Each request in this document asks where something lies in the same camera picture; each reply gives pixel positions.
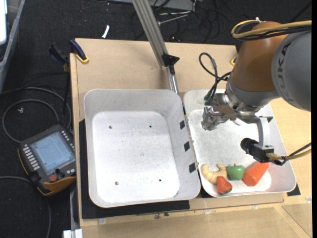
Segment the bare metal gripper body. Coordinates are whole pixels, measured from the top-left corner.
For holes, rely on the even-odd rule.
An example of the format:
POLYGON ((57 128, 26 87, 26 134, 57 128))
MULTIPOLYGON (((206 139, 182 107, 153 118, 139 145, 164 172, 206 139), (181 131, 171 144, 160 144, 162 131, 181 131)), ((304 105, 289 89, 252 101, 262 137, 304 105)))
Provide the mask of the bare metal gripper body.
POLYGON ((247 94, 243 100, 234 94, 214 93, 210 96, 210 115, 223 115, 225 122, 228 120, 241 120, 245 123, 253 123, 255 113, 262 108, 262 100, 247 94))

